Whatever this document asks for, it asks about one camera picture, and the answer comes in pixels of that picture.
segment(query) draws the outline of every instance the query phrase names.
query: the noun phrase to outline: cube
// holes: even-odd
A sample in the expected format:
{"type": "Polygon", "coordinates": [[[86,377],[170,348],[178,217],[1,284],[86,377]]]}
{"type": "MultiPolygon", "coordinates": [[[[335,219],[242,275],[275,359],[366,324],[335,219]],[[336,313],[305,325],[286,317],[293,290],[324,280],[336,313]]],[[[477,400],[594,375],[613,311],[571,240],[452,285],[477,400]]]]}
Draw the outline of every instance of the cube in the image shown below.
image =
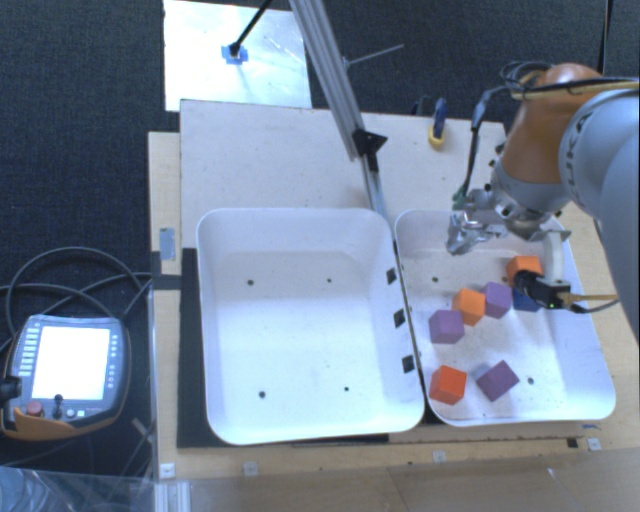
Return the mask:
{"type": "Polygon", "coordinates": [[[457,404],[464,396],[466,383],[465,372],[442,365],[431,376],[429,397],[445,404],[457,404]]]}
{"type": "Polygon", "coordinates": [[[440,309],[429,318],[431,343],[453,345],[464,336],[464,323],[460,311],[440,309]]]}
{"type": "Polygon", "coordinates": [[[515,288],[512,290],[513,309],[517,311],[530,311],[535,313],[541,308],[541,306],[531,297],[527,297],[515,288]]]}
{"type": "Polygon", "coordinates": [[[513,286],[513,278],[521,270],[530,270],[536,274],[544,275],[540,259],[537,256],[516,256],[507,263],[509,286],[513,286]]]}
{"type": "Polygon", "coordinates": [[[502,318],[511,309],[511,288],[500,283],[488,282],[482,289],[486,297],[484,314],[502,318]]]}
{"type": "Polygon", "coordinates": [[[491,402],[495,402],[518,382],[520,379],[504,360],[476,380],[482,392],[491,402]]]}
{"type": "Polygon", "coordinates": [[[476,325],[484,316],[486,298],[484,293],[462,288],[451,303],[451,309],[462,313],[462,321],[467,325],[476,325]]]}

